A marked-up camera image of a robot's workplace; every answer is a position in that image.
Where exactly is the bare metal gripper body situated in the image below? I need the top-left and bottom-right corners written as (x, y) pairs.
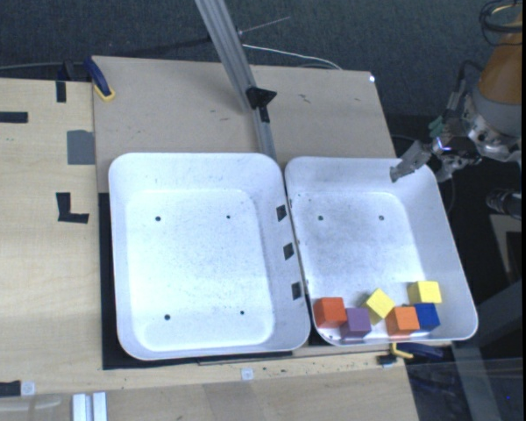
top-left (429, 118), bottom-right (522, 182)

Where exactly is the brown cardboard board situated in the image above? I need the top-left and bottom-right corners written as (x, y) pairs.
top-left (90, 54), bottom-right (455, 372)

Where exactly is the yellow cube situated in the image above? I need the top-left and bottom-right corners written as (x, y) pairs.
top-left (406, 280), bottom-right (443, 305)
top-left (361, 287), bottom-right (396, 326)

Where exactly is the blue cube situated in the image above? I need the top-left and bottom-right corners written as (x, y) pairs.
top-left (414, 302), bottom-right (441, 332)

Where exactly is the purple cube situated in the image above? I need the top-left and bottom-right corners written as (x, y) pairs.
top-left (339, 307), bottom-right (373, 345)

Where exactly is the orange cube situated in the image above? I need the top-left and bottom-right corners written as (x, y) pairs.
top-left (312, 296), bottom-right (349, 329)
top-left (384, 305), bottom-right (421, 340)

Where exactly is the white plastic tray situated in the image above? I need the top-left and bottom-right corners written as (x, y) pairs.
top-left (108, 151), bottom-right (312, 362)
top-left (283, 155), bottom-right (480, 348)

